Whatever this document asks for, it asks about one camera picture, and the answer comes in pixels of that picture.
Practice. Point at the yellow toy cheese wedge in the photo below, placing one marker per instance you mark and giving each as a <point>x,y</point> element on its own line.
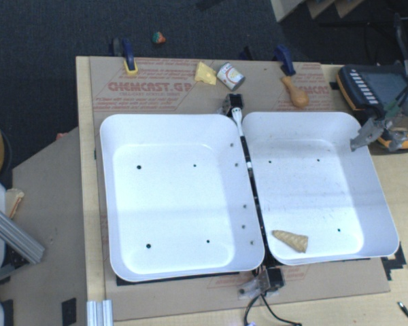
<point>204,74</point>

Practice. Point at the tan toy waffle cone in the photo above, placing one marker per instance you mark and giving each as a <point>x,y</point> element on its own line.
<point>292,240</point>

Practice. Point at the small white and red can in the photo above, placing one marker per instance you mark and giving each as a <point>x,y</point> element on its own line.
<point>229,76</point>

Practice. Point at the thin black and white rod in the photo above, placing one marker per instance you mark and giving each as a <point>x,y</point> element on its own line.
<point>255,189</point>

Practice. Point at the brown cardboard board, red print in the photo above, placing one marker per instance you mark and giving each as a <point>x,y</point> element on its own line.
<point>190,304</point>

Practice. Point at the tan toy chicken drumstick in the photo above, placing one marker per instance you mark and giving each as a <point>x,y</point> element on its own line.
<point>297,97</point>

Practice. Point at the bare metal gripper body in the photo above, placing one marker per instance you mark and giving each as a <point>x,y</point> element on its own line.
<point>398,124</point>

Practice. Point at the white plastic tray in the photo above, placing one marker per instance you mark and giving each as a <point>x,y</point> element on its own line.
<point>313,195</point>
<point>177,199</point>

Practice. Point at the orange and green toy strawberry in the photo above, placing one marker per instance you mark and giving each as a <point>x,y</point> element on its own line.
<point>158,38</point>

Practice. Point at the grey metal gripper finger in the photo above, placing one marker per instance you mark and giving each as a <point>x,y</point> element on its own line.
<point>371,136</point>
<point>362,131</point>

